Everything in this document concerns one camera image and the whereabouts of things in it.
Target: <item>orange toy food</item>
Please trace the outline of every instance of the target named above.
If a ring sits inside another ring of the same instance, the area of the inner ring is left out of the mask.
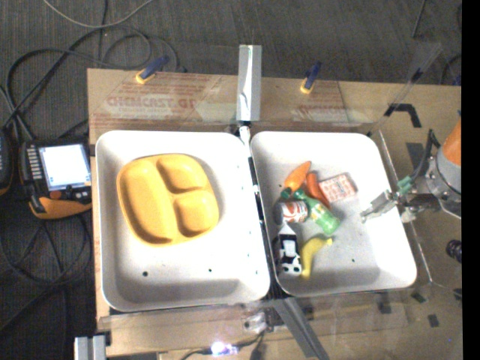
[[[308,170],[310,169],[311,162],[305,161],[302,165],[297,166],[283,182],[284,190],[281,192],[281,196],[284,199],[288,199],[290,195],[298,190],[307,177]]]
[[[318,185],[317,174],[315,172],[309,172],[307,174],[307,192],[310,197],[319,200],[326,206],[328,209],[332,209],[330,202],[327,200],[322,190]]]

